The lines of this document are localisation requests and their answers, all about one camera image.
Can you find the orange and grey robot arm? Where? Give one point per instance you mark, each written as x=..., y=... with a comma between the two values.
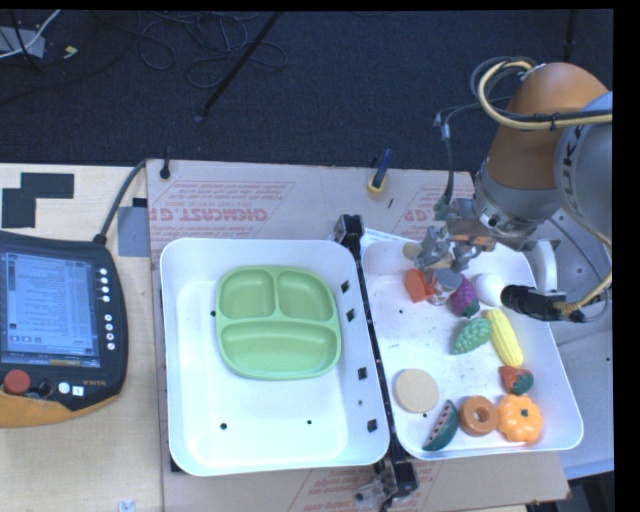
x=540, y=130

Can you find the tan round toy biscuit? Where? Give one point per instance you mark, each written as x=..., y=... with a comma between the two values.
x=416, y=391

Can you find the purple toy grapes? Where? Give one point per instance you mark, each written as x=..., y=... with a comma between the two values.
x=464, y=299

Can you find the white toy egg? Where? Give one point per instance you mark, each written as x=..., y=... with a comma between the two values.
x=489, y=290

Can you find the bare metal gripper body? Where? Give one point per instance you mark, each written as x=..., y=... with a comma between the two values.
x=480, y=225

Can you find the toy watermelon slice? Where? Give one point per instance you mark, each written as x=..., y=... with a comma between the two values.
x=444, y=431

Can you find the small beige round toy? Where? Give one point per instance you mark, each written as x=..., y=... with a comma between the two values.
x=411, y=249

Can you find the green toy grapes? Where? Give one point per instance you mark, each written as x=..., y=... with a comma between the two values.
x=471, y=336

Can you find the yellow toy corn cob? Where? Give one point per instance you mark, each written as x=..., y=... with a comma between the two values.
x=505, y=337

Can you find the orange toy carton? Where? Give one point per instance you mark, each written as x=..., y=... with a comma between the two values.
x=416, y=286

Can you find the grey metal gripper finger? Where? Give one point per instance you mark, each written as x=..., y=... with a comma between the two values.
x=431, y=250
x=466, y=257

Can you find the white plastic tray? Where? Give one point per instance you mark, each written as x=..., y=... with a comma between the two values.
x=260, y=425
x=425, y=340

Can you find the brown cardboard board red print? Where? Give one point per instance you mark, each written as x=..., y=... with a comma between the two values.
x=280, y=200

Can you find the small can with grey lid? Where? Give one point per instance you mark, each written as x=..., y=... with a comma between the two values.
x=445, y=287

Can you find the brown toy doughnut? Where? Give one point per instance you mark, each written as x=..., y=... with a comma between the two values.
x=470, y=422

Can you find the black cylinder on white bracket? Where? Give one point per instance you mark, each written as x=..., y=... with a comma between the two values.
x=530, y=300

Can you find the red toy strawberry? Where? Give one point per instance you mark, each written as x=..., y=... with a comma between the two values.
x=516, y=380

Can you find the green divided plate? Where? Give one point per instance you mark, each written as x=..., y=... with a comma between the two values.
x=278, y=345

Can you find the thin black rod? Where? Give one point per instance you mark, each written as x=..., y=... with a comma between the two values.
x=372, y=325

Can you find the orange toy pumpkin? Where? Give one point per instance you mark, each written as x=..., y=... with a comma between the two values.
x=520, y=419

